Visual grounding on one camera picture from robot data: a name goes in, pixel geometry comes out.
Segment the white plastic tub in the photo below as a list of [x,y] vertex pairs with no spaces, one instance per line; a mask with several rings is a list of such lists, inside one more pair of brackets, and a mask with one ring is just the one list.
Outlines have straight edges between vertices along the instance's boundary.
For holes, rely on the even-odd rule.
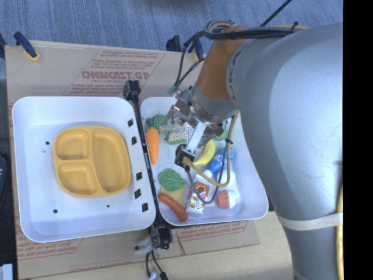
[[[65,128],[82,125],[104,125],[123,136],[132,168],[126,190],[103,197],[74,197],[58,184],[54,138]],[[13,107],[13,130],[20,224],[29,239],[75,239],[145,229],[153,223],[156,210],[149,177],[135,114],[126,100],[25,97]]]
[[[173,97],[150,97],[144,100],[140,108],[144,127],[148,118],[158,114],[166,115],[175,102],[176,99]],[[200,217],[189,217],[186,222],[181,222],[168,206],[160,203],[161,214],[168,223],[175,226],[191,226],[258,219],[266,215],[268,199],[247,149],[240,119],[234,128],[232,141],[234,143],[231,148],[235,151],[235,157],[231,161],[231,167],[236,173],[236,181],[229,189],[239,192],[236,206],[231,209],[224,209],[219,208],[213,202],[206,205],[205,213]],[[216,151],[218,152],[221,148],[224,148],[224,144],[225,141],[216,141]],[[152,165],[153,177],[156,183],[156,190],[159,193],[160,183],[157,180],[157,176],[166,168],[172,168],[177,171],[187,181],[184,191],[184,200],[186,200],[191,185],[183,168],[174,164],[176,148],[177,145],[168,144],[161,136],[158,161],[155,166]],[[191,170],[191,174],[193,177],[196,175],[193,170]]]

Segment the blue bottle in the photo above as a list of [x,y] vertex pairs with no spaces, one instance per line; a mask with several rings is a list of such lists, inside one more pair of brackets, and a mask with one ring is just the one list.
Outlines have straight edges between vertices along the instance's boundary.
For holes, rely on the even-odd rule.
[[[212,173],[215,173],[221,169],[221,164],[223,162],[223,153],[224,148],[214,156],[214,158],[211,160],[208,170],[210,170]],[[230,159],[233,159],[234,157],[234,150],[230,150]]]

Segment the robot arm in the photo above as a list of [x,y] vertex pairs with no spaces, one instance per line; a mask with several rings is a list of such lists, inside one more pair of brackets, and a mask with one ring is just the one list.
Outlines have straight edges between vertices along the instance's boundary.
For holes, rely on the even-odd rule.
[[[286,221],[299,280],[339,277],[334,226],[343,222],[331,227],[323,217],[335,214],[342,187],[342,41],[342,24],[217,41],[187,102],[189,116],[210,128],[240,111],[258,174]],[[292,226],[309,221],[319,223]]]

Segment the gray carpet floor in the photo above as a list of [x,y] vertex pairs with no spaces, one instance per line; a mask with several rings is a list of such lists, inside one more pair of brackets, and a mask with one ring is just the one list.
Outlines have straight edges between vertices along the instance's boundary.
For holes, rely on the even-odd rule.
[[[212,19],[257,27],[286,0],[0,0],[0,32],[28,39],[165,50]],[[315,27],[343,21],[343,0],[293,0],[269,24]],[[204,52],[211,42],[202,40]],[[9,154],[6,69],[0,61],[0,149]],[[0,208],[0,265],[15,260],[11,186]]]

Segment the table surface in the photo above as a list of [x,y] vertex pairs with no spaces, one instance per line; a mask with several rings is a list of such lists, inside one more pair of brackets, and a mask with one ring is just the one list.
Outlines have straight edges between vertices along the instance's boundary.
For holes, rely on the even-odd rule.
[[[274,212],[255,222],[258,245],[157,260],[169,279],[292,280],[290,249]],[[149,269],[157,271],[151,260]],[[148,279],[145,262],[33,278],[34,280]]]

